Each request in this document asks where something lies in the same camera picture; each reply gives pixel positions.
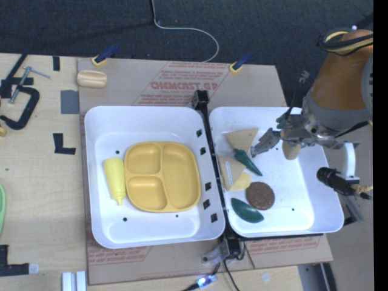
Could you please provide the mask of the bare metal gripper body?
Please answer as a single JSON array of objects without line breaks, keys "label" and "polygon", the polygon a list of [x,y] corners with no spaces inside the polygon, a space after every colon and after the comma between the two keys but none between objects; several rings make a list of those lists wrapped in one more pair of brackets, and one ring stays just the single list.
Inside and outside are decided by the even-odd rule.
[{"label": "bare metal gripper body", "polygon": [[283,114],[278,118],[280,138],[290,144],[301,147],[325,145],[330,142],[330,135],[313,115]]}]

